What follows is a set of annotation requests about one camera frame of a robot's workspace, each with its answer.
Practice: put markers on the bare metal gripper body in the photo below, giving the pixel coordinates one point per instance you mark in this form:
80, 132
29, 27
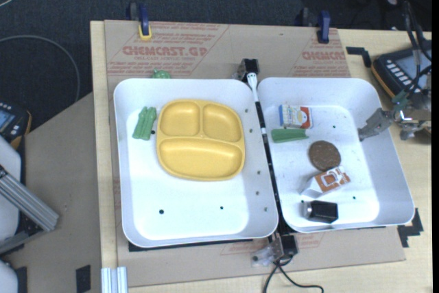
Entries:
416, 115

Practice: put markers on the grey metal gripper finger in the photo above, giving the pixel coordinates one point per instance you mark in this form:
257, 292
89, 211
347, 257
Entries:
375, 121

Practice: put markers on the white plastic tray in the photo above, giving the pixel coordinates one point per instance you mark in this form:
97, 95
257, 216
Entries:
370, 175
192, 209

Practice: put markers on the brown round biscuit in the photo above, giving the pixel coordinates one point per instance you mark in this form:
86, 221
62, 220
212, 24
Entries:
324, 155

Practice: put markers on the orange and white carton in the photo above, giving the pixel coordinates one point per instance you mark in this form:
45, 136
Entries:
329, 180

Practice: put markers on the white blue and red carton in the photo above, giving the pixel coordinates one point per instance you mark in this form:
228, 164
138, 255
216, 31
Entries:
296, 116

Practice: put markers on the green toy pea pod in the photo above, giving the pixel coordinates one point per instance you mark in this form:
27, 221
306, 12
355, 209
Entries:
286, 135

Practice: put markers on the black bottle with silver cap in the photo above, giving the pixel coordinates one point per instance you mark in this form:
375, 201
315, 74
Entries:
324, 211

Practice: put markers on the thin black and white rod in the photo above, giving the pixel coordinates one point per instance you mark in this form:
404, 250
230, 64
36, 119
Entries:
262, 120

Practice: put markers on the yellow divided plate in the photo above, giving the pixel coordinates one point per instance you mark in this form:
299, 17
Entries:
200, 154

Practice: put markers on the brown cardboard board red print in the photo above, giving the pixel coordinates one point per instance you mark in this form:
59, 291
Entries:
212, 41

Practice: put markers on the green toy pepper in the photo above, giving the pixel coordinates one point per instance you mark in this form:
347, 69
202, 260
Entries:
161, 74

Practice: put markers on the green asparagus bundle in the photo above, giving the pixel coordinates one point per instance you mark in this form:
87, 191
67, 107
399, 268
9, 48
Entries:
143, 125

